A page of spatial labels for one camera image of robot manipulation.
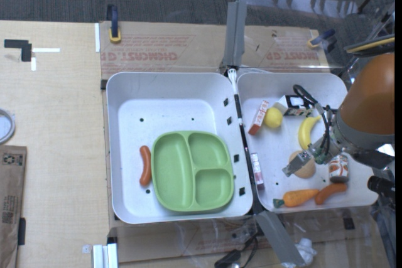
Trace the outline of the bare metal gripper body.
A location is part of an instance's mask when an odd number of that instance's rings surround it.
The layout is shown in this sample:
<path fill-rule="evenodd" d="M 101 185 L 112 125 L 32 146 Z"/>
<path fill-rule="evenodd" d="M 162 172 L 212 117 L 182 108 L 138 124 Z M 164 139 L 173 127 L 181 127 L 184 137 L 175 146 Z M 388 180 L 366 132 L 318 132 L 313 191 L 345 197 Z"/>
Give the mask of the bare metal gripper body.
<path fill-rule="evenodd" d="M 317 164 L 328 164 L 342 150 L 342 140 L 335 134 L 324 134 L 315 143 L 309 145 L 308 152 Z"/>

